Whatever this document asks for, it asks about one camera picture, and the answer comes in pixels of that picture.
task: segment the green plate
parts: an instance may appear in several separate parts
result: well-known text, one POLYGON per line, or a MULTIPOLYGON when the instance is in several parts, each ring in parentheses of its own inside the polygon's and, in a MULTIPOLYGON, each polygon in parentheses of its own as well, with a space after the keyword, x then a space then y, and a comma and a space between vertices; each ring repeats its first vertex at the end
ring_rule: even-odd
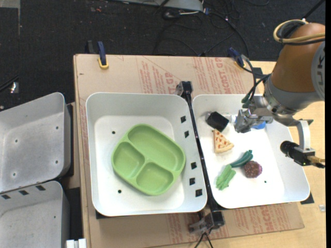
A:
POLYGON ((133 126, 116 145, 114 171, 147 195, 166 192, 182 172, 186 158, 171 138, 147 124, 133 126))

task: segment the cardboard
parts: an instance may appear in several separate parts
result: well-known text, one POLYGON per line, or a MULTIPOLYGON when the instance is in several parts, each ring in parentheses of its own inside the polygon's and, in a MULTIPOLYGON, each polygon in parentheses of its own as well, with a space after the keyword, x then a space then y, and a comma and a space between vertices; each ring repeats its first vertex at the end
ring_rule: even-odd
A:
MULTIPOLYGON (((97 58, 98 55, 94 54, 74 56, 83 227, 87 246, 143 248, 182 244, 179 246, 193 247, 194 244, 185 245, 185 243, 197 242, 200 237, 188 231, 188 225, 199 220, 196 213, 97 219, 91 198, 86 99, 95 92, 173 94, 180 81, 192 82, 194 96, 245 94, 252 86, 252 75, 239 68, 230 58, 107 55, 109 68, 106 70, 99 67, 97 58)), ((267 63, 268 71, 265 73, 270 73, 274 64, 267 63)), ((225 210, 223 215, 225 225, 211 232, 209 236, 211 240, 305 227, 297 203, 225 210)), ((277 234, 274 236, 278 241, 283 241, 283 237, 277 234)), ((241 242, 238 247, 244 247, 243 243, 246 242, 241 242)))

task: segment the green vegetable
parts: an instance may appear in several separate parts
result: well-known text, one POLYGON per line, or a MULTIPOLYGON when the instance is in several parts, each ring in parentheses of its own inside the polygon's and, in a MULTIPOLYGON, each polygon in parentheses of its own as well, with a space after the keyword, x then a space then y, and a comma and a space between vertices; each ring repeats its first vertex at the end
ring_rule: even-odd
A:
POLYGON ((253 154, 252 154, 252 150, 248 150, 244 153, 244 155, 238 159, 237 161, 231 163, 231 167, 235 168, 235 167, 240 167, 245 165, 246 163, 248 163, 250 160, 253 159, 253 154))
POLYGON ((234 177, 234 175, 236 174, 235 170, 232 170, 231 165, 228 164, 224 171, 218 176, 217 180, 216 180, 216 187, 219 190, 223 190, 224 188, 229 186, 229 182, 231 181, 231 179, 234 177))

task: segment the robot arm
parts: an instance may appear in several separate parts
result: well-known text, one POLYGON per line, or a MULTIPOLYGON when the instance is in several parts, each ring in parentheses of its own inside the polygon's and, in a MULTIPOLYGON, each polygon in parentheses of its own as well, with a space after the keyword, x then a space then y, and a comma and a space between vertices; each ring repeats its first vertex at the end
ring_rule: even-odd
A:
POLYGON ((291 21, 279 25, 274 32, 276 41, 285 44, 273 72, 264 80, 263 96, 253 96, 239 110, 235 130, 250 131, 251 127, 273 120, 285 126, 296 126, 299 145, 283 142, 281 151, 300 165, 321 164, 324 160, 315 157, 310 148, 309 125, 312 120, 296 120, 293 116, 317 101, 325 101, 325 26, 317 23, 303 24, 290 39, 278 37, 278 32, 291 21))

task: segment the pizza slice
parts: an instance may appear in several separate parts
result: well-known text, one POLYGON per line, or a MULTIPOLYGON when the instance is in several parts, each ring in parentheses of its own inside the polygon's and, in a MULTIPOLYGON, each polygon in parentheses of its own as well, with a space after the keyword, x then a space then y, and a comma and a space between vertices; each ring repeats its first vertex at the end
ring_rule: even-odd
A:
POLYGON ((227 138, 225 138, 225 136, 221 132, 216 129, 214 129, 213 132, 215 153, 229 151, 233 148, 234 144, 231 143, 227 138))

